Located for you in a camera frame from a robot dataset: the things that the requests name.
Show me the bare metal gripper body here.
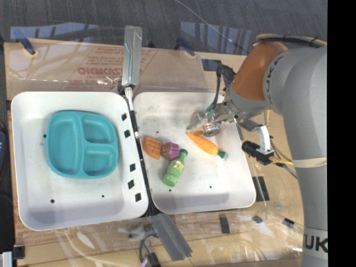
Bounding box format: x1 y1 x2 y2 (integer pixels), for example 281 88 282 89
206 101 261 132

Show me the small silver can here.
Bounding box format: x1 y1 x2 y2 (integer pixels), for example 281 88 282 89
204 122 221 137

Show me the orange carrot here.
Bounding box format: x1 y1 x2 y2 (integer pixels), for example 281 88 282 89
186 132 227 159

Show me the purple cupcake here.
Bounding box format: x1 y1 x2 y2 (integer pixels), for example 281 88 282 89
160 142 181 161

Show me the orange waffle biscuit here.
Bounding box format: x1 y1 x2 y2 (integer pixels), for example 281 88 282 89
142 136 163 160

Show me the green bottle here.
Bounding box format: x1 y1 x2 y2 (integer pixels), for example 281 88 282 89
162 149 189 187

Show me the brown cardboard board red print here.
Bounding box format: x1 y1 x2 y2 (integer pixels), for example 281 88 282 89
4 37 305 267

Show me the white plastic tray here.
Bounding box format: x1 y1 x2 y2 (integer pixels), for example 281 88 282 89
10 91 150 231
132 91 257 215

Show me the blue divided plate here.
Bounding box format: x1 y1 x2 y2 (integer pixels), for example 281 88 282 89
45 110 120 180

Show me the black cylinder on white bracket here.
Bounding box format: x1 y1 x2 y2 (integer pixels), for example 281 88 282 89
241 124 276 166

